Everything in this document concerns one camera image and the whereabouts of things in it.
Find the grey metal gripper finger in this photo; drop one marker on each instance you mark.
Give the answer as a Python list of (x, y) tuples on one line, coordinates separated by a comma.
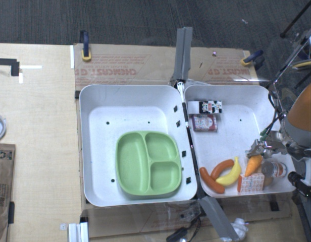
[(252, 152), (258, 144)]

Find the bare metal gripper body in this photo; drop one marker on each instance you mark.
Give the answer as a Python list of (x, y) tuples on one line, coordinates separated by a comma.
[(276, 142)]

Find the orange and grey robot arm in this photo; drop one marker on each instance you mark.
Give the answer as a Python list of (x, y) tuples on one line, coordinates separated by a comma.
[(300, 110)]

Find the orange carrot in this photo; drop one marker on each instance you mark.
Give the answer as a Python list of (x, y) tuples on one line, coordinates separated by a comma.
[(254, 164)]

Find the white plastic tray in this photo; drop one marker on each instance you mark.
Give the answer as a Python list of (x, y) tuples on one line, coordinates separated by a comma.
[(102, 147), (241, 132)]

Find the silver can orange label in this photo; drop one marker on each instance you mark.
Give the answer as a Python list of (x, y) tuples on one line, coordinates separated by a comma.
[(275, 169)]

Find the yellow banana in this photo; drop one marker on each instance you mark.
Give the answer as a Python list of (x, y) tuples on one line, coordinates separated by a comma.
[(232, 176)]

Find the orange and white carton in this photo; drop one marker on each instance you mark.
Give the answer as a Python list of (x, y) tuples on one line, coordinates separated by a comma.
[(251, 183)]

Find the orange sausage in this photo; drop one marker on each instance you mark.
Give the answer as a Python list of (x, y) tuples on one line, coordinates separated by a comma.
[(211, 181), (221, 166)]

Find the pink carton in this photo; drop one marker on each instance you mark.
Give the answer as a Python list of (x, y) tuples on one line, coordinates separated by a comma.
[(204, 123)]

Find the black and white cow carton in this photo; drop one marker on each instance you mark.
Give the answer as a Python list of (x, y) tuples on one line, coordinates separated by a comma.
[(208, 107)]

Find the white crumpled cloth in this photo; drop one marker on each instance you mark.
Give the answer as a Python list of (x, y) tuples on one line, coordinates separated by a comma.
[(240, 228)]

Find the green divided plate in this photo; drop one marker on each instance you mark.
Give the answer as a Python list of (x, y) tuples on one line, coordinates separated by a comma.
[(131, 165)]

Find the brown cardboard board red print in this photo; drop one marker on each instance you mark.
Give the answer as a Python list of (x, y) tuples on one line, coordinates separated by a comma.
[(135, 67)]

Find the clear tape roll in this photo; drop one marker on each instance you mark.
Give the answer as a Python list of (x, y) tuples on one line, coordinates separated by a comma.
[(3, 128)]

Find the brown paper bag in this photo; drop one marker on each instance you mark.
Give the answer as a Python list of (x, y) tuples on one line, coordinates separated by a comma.
[(2, 185)]

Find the black cylinder on white bracket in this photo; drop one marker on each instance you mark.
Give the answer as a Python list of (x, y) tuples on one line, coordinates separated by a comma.
[(298, 181)]

